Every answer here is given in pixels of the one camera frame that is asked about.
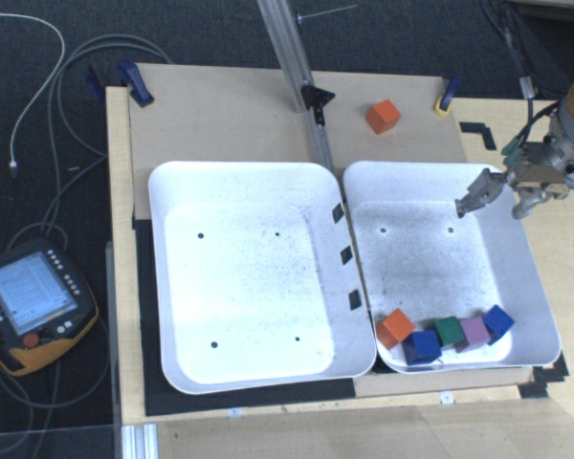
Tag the purple cube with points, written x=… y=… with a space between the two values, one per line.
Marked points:
x=474 y=334

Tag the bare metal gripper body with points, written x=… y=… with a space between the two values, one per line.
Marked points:
x=538 y=170

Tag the green cube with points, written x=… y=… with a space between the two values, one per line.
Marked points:
x=448 y=330

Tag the blue cube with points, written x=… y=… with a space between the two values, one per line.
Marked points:
x=422 y=347
x=498 y=322

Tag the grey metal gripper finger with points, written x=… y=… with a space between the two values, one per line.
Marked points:
x=480 y=193
x=523 y=208

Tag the orange cube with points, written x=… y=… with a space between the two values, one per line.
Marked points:
x=395 y=328
x=382 y=115

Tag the white plastic tray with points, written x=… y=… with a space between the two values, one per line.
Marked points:
x=249 y=280
x=430 y=266

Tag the brown cardboard board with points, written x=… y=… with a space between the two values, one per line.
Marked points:
x=229 y=117

